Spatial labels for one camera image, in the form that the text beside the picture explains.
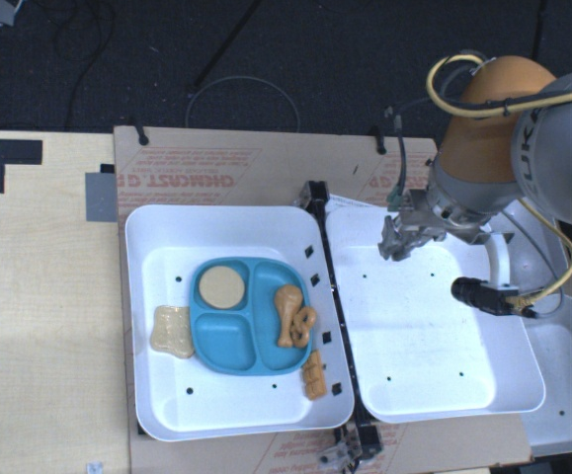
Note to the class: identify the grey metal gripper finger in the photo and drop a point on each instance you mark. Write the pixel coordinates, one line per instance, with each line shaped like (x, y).
(389, 237)
(410, 245)

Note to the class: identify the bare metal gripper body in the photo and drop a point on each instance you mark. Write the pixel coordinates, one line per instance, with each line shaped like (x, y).
(426, 215)

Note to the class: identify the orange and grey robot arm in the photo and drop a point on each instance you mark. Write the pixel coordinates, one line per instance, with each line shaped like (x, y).
(488, 136)

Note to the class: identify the thin black rod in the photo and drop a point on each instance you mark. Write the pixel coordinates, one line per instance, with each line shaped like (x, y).
(339, 304)

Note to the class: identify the white plastic tray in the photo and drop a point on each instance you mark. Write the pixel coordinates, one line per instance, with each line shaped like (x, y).
(226, 403)
(424, 334)

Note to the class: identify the brown toy pretzel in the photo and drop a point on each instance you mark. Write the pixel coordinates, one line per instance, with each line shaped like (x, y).
(306, 321)

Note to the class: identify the brown toy chicken drumstick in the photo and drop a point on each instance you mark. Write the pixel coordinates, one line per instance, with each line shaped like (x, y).
(285, 309)

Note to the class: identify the brown cardboard board, red print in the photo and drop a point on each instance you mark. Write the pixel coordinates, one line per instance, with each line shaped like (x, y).
(246, 176)

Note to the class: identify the brown toy waffle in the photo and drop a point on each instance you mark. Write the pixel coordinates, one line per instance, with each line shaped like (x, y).
(314, 375)

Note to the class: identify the beige round biscuit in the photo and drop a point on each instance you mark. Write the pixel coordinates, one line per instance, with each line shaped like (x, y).
(221, 287)

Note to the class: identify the blue divided plate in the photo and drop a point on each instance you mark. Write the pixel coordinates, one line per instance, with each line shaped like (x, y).
(228, 339)

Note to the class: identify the beige toy bread slice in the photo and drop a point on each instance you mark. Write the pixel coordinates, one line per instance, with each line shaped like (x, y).
(172, 331)

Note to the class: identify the black cylinder on white bracket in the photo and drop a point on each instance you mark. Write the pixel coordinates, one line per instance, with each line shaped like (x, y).
(480, 295)

